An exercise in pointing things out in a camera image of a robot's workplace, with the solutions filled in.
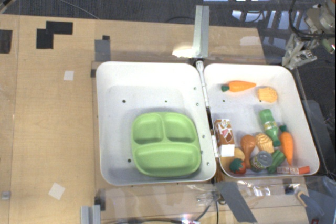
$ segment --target orange carrot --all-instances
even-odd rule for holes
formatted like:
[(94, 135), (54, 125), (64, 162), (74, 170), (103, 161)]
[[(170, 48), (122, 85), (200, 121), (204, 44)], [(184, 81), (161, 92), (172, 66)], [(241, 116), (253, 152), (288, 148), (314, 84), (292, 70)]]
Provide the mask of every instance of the orange carrot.
[(256, 84), (253, 82), (236, 80), (231, 81), (228, 86), (222, 86), (222, 91), (225, 92), (227, 90), (230, 90), (231, 92), (241, 92), (253, 88), (255, 86)]
[(280, 135), (280, 142), (282, 146), (282, 151), (284, 152), (284, 155), (286, 156), (286, 159), (288, 161), (289, 165), (292, 165), (293, 160), (293, 137), (290, 133), (286, 131), (286, 126), (282, 125), (280, 126), (280, 130), (282, 131), (282, 134)]

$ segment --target wooden table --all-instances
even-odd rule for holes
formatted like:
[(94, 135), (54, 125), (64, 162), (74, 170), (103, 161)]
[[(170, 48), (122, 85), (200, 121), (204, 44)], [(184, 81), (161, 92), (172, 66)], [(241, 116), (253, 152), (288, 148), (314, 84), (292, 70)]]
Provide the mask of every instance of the wooden table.
[[(53, 50), (36, 49), (36, 29), (46, 28), (47, 20), (73, 22), (73, 34), (54, 35)], [(0, 112), (0, 192), (10, 190), (12, 194), (10, 200), (0, 200), (0, 223), (79, 223), (80, 207), (93, 205), (101, 177), (95, 165), (90, 77), (95, 40), (110, 36), (113, 60), (174, 61), (174, 49), (191, 46), (193, 26), (0, 15), (0, 29), (13, 31), (10, 54), (0, 54), (0, 90), (10, 100), (6, 103), (4, 94), (0, 95), (4, 108)], [(246, 36), (254, 41), (246, 42)], [(255, 29), (211, 27), (209, 55), (224, 62), (265, 62)], [(65, 71), (74, 71), (74, 79), (64, 80)], [(293, 182), (305, 189), (304, 179)], [(60, 200), (48, 195), (53, 183), (65, 188)], [(171, 214), (160, 202), (181, 203), (186, 205), (185, 211), (186, 202), (193, 203), (189, 205), (195, 209), (190, 213), (196, 215), (204, 209), (197, 207), (188, 185), (154, 186), (152, 194), (145, 186), (110, 186), (108, 192), (119, 210), (132, 214), (136, 212), (125, 206), (147, 216)], [(146, 202), (153, 197), (157, 206), (148, 210)], [(256, 197), (245, 193), (244, 197), (259, 223), (277, 217), (282, 223), (308, 221), (293, 195), (280, 192)], [(111, 214), (121, 213), (117, 208), (102, 212), (102, 218), (111, 220)], [(227, 206), (220, 206), (220, 211), (220, 223), (236, 223)], [(215, 223), (215, 218), (211, 208), (202, 223)]]

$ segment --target toy tomato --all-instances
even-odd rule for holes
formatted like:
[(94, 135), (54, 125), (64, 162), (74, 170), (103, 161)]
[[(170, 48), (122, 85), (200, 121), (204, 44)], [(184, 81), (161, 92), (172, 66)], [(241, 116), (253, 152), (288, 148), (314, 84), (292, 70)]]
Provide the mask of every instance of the toy tomato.
[(236, 158), (230, 164), (230, 170), (234, 174), (244, 174), (246, 173), (246, 164), (242, 159)]

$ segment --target green plate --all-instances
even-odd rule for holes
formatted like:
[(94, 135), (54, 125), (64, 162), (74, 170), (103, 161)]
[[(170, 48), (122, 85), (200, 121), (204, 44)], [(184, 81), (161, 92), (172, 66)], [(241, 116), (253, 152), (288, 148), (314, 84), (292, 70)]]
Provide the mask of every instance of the green plate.
[(132, 154), (138, 170), (154, 177), (189, 175), (201, 164), (196, 127), (180, 113), (138, 116), (132, 126)]

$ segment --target toy can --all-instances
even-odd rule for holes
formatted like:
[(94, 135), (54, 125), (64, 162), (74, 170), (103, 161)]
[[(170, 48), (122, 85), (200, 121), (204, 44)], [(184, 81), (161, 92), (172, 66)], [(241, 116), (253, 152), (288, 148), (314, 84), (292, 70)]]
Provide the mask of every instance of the toy can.
[(272, 165), (272, 155), (267, 151), (260, 151), (256, 156), (251, 158), (251, 170), (253, 172), (260, 172), (263, 169)]

